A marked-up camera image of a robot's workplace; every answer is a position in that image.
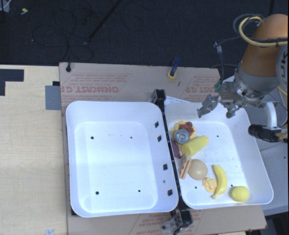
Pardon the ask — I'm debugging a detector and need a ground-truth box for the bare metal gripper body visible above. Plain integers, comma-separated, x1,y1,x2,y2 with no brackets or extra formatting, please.
217,80,265,108

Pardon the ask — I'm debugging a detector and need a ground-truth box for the yellow lemon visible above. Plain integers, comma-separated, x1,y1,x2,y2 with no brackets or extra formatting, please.
230,185,250,203

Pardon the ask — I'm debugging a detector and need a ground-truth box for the toy sandwich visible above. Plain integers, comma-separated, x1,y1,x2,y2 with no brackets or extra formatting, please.
178,153,193,180

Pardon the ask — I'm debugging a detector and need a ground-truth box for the purple toy vegetable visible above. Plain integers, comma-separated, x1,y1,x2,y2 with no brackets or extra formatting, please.
170,138,183,160

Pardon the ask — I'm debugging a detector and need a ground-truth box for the small yellow-orange pastry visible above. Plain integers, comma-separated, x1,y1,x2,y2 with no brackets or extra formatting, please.
202,177,218,193

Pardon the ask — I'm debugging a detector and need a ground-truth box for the brown cardboard board red print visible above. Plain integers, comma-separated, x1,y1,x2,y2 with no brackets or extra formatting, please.
58,62,268,235

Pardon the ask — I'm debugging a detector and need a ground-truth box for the yellow tapered block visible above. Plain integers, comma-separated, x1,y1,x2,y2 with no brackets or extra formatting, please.
181,135,210,157

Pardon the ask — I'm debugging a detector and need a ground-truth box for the yellow banana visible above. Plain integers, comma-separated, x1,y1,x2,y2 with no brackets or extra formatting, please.
211,164,228,200

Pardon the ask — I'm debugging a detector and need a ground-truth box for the black cylinder on white bracket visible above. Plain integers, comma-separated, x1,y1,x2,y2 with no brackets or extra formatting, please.
247,101,289,144

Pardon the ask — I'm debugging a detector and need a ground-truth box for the white plastic tray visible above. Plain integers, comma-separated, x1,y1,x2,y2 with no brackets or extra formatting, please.
164,101,274,211
65,100,180,218

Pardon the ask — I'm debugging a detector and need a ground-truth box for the white printed paper slip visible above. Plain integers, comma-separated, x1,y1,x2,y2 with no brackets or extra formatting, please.
165,95,192,105

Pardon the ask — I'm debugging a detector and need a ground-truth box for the yellow and red pizza slice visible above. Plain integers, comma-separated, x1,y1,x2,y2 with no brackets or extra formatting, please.
170,120,196,140

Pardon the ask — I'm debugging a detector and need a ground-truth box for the small silver can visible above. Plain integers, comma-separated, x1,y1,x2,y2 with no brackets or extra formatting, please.
172,128,191,145

